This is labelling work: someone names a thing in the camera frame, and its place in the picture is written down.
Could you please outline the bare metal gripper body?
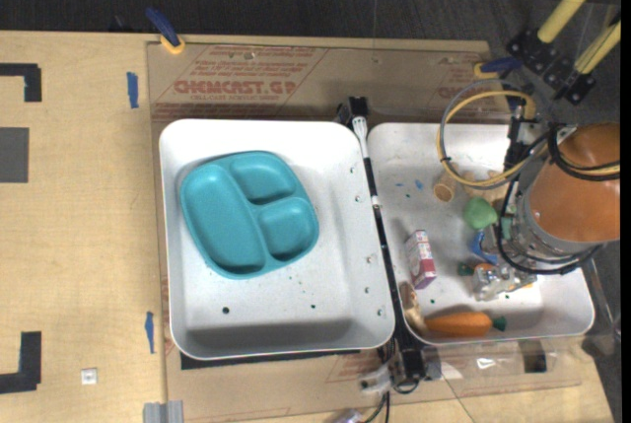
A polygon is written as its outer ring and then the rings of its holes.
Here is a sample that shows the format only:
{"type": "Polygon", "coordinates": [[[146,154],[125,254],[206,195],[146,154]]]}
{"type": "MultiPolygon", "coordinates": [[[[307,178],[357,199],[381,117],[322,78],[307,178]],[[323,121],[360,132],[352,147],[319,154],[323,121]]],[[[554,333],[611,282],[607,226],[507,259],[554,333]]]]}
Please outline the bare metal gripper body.
{"type": "Polygon", "coordinates": [[[535,274],[516,269],[510,264],[480,263],[473,269],[472,295],[477,302],[496,300],[500,294],[517,291],[537,281],[535,274]]]}

